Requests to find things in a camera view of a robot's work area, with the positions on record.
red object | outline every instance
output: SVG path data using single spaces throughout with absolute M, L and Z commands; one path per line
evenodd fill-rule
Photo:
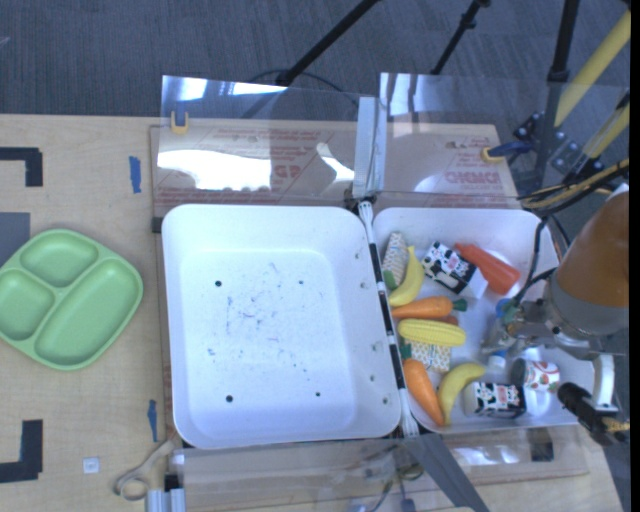
M 480 269 L 489 288 L 500 295 L 505 295 L 520 279 L 520 271 L 476 245 L 456 244 L 455 248 L 460 256 Z

banana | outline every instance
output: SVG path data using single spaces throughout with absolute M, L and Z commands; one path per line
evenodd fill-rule
M 420 260 L 416 257 L 415 247 L 413 245 L 407 247 L 409 253 L 409 261 L 407 262 L 407 271 L 400 286 L 389 295 L 389 305 L 392 308 L 409 304 L 420 293 L 422 283 L 424 282 L 424 268 Z
M 462 363 L 449 370 L 442 377 L 438 388 L 438 401 L 445 425 L 451 424 L 451 410 L 458 395 L 467 385 L 482 377 L 485 371 L 485 367 L 481 364 Z

wooden table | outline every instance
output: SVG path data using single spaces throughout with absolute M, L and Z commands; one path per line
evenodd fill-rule
M 42 187 L 25 187 L 23 163 L 0 161 L 0 212 L 29 212 L 31 236 L 68 228 L 94 238 L 134 265 L 145 287 L 124 332 L 82 370 L 52 370 L 0 343 L 0 462 L 18 460 L 23 420 L 42 419 L 44 425 L 43 471 L 37 480 L 1 483 L 0 510 L 144 510 L 143 501 L 125 501 L 112 489 L 159 446 L 147 418 L 150 400 L 158 404 L 158 439 L 165 437 L 159 235 L 151 231 L 149 128 L 157 124 L 155 118 L 0 116 L 0 146 L 37 147 L 44 157 Z M 129 157 L 140 161 L 139 193 L 130 180 Z M 479 485 L 489 508 L 621 510 L 602 449 L 577 429 L 582 474 Z M 91 457 L 99 459 L 99 471 L 85 473 L 83 460 Z M 162 486 L 164 470 L 162 462 L 154 467 L 151 488 Z M 451 507 L 439 490 L 415 496 L 419 506 Z M 380 510 L 391 505 L 389 500 Z

divided green plate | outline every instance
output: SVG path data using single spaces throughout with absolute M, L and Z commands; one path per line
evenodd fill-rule
M 142 292 L 122 256 L 75 231 L 44 231 L 0 267 L 0 338 L 51 368 L 77 370 L 116 340 Z

corn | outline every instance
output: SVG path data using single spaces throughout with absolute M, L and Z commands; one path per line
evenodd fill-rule
M 405 340 L 433 343 L 445 347 L 459 347 L 467 338 L 467 333 L 464 329 L 457 325 L 417 318 L 400 320 L 398 322 L 398 333 Z

